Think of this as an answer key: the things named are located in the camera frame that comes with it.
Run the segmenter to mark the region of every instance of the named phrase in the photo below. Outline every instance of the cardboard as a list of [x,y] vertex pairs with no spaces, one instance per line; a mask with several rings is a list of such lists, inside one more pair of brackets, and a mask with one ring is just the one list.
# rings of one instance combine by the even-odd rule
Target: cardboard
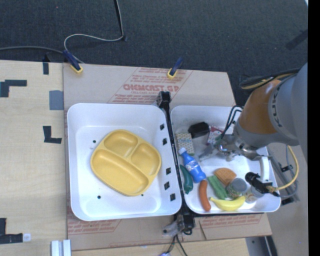
[[[63,65],[63,99],[65,116],[66,183],[69,184],[67,112],[76,103],[154,104],[160,91],[171,94],[170,109],[179,105],[225,106],[235,104],[227,73],[178,70],[173,80],[168,69],[82,64],[75,73]],[[72,250],[169,244],[163,227],[173,216],[82,221],[70,207],[67,186],[67,235]],[[196,217],[191,235],[180,234],[181,241],[206,241],[271,235],[267,215],[242,214]]]

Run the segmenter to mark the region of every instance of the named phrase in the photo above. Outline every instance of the orange sausage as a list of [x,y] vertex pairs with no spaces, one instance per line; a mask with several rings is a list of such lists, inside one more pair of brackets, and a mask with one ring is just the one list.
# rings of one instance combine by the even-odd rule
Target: orange sausage
[[201,205],[206,212],[211,210],[211,204],[207,197],[207,187],[208,187],[208,182],[205,179],[201,180],[199,185],[199,197],[200,197]]

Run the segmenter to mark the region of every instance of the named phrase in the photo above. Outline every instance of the brown cookie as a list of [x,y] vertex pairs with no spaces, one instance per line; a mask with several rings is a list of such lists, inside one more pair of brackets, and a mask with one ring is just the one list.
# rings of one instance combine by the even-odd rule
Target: brown cookie
[[226,167],[216,169],[214,174],[225,186],[227,186],[237,176],[233,170]]

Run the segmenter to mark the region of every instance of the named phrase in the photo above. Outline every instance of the wooden table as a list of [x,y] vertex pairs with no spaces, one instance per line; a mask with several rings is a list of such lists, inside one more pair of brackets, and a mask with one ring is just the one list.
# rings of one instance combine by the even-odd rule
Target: wooden table
[[[63,91],[63,65],[0,60],[0,82],[26,80],[27,86],[10,86],[0,97],[0,218],[6,233],[30,233],[31,241],[0,244],[0,255],[50,255],[53,240],[67,239],[64,111],[50,110],[50,91]],[[44,142],[43,126],[52,138]],[[186,242],[188,255],[248,256],[246,240]],[[160,255],[168,245],[73,251],[74,256]],[[183,255],[178,244],[171,255]]]

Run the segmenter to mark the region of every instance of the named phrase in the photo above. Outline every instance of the banana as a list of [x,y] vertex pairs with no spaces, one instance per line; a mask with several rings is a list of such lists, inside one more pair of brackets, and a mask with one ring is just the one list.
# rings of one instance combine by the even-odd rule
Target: banana
[[215,205],[224,211],[235,211],[245,203],[246,197],[244,195],[237,197],[234,200],[222,200],[210,197],[210,201],[214,202]]

